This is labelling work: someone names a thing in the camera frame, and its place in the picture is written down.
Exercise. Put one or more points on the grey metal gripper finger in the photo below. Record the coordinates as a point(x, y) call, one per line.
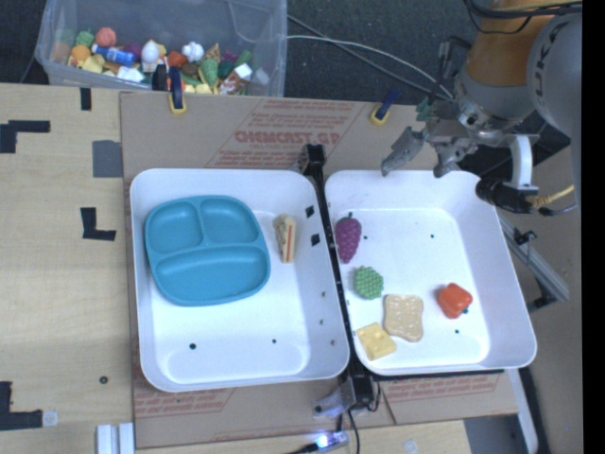
point(446, 164)
point(404, 151)

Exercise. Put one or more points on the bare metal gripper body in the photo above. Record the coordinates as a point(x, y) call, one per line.
point(456, 136)

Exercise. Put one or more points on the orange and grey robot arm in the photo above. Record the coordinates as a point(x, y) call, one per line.
point(515, 40)

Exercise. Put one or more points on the white plastic tray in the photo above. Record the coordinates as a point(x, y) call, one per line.
point(236, 343)
point(425, 253)

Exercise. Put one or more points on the purple toy grapes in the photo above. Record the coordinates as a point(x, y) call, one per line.
point(348, 239)

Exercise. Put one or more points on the green toy grapes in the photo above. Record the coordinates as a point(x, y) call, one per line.
point(368, 283)

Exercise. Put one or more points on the orange toy bell pepper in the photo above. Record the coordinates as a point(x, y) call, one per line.
point(454, 301)

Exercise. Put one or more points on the thin black rod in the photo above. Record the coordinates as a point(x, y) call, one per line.
point(336, 272)

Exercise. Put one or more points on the toy sandwich wedge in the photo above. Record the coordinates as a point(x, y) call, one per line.
point(286, 237)

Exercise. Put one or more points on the tan toy bread slice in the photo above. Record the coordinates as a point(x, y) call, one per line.
point(403, 317)

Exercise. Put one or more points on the yellow toy cheese wedge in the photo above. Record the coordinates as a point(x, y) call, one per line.
point(375, 342)

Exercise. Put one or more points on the brown cardboard board red print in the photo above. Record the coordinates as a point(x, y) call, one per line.
point(198, 130)

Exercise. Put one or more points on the blue divided plate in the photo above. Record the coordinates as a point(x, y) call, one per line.
point(208, 253)

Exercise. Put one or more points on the clear plastic storage bin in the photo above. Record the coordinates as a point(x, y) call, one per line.
point(156, 22)

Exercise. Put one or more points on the black cylinder on white bracket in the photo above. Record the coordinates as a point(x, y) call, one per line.
point(506, 196)

